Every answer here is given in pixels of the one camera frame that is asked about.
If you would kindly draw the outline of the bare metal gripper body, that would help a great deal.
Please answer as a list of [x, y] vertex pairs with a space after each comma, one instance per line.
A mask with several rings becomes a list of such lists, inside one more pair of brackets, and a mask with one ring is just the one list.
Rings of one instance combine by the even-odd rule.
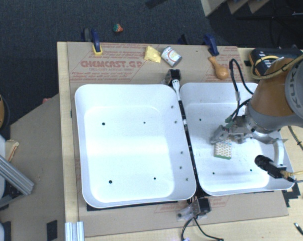
[[245, 134], [247, 138], [253, 138], [253, 133], [255, 129], [247, 124], [246, 116], [237, 116], [226, 124], [228, 129], [228, 138], [231, 139], [232, 135]]

